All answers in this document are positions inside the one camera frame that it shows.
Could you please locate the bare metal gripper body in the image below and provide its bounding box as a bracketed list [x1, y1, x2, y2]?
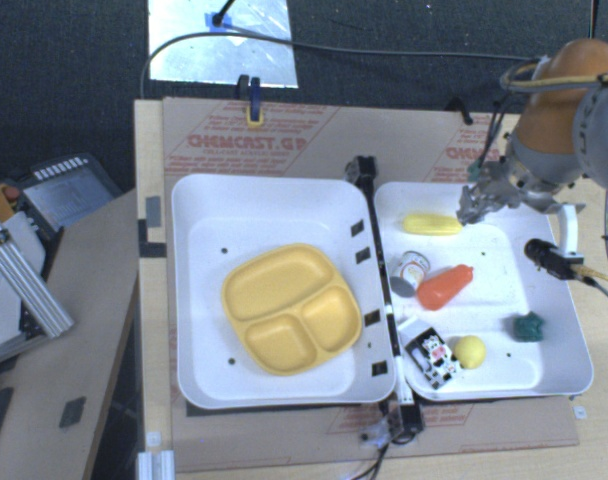
[475, 160, 561, 214]

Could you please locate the white plastic tray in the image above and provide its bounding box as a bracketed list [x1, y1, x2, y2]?
[373, 181, 596, 403]
[170, 172, 398, 411]

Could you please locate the small white and orange can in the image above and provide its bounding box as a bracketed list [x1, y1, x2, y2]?
[388, 250, 432, 300]

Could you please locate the orange carrot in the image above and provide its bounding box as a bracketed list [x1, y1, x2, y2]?
[415, 263, 476, 313]

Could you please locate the thin black and white rod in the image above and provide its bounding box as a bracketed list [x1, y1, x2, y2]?
[359, 167, 413, 405]

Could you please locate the green broccoli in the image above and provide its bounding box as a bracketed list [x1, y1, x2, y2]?
[512, 311, 546, 343]

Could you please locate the yellow lemon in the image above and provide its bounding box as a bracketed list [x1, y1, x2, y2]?
[452, 334, 488, 370]

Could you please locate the white carton with cow print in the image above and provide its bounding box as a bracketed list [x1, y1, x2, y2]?
[397, 316, 462, 392]

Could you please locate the brown cardboard board, red print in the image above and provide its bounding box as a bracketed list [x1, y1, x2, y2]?
[161, 96, 581, 474]

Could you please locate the yellow divided plate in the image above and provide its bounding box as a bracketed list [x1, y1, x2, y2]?
[220, 242, 364, 377]

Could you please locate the black cylinder on white bracket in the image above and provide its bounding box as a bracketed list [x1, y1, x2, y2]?
[523, 202, 586, 282]

